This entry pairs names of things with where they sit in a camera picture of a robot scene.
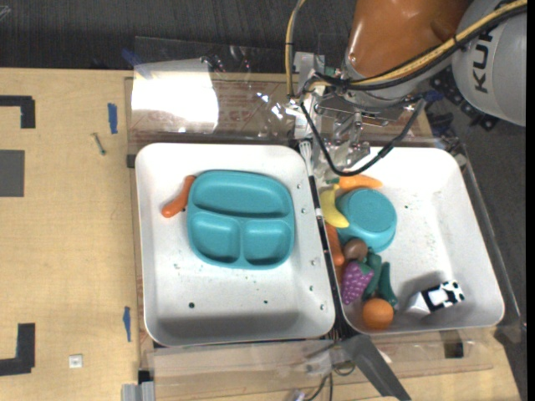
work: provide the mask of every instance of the orange carrot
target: orange carrot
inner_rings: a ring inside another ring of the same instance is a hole
[[[327,239],[329,240],[329,247],[331,250],[331,256],[335,266],[342,266],[345,263],[345,257],[342,252],[342,246],[338,238],[338,232],[336,227],[331,226],[329,223],[325,223],[325,231],[327,232]]]
[[[351,177],[340,177],[339,186],[342,190],[353,190],[359,187],[367,187],[368,189],[379,189],[383,183],[373,177],[357,174]]]
[[[163,207],[161,214],[165,218],[171,218],[186,208],[187,197],[190,194],[190,188],[193,184],[193,181],[195,181],[195,178],[196,177],[194,175],[188,175],[184,179],[184,185],[182,186],[182,190],[179,195],[173,199],[173,201],[169,202]]]

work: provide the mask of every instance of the toy orange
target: toy orange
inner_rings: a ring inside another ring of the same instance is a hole
[[[362,308],[362,319],[370,330],[385,330],[394,319],[394,308],[382,298],[370,298]]]

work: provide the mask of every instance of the teal plate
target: teal plate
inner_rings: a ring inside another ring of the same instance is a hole
[[[271,269],[293,249],[290,193],[277,180],[252,172],[210,170],[191,186],[187,232],[203,261],[236,269]]]

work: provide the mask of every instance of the black corner marker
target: black corner marker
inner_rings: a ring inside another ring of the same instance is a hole
[[[15,358],[0,360],[0,376],[31,373],[35,367],[35,324],[18,324]]]
[[[0,95],[0,107],[20,107],[21,129],[35,128],[35,100],[26,95]]]

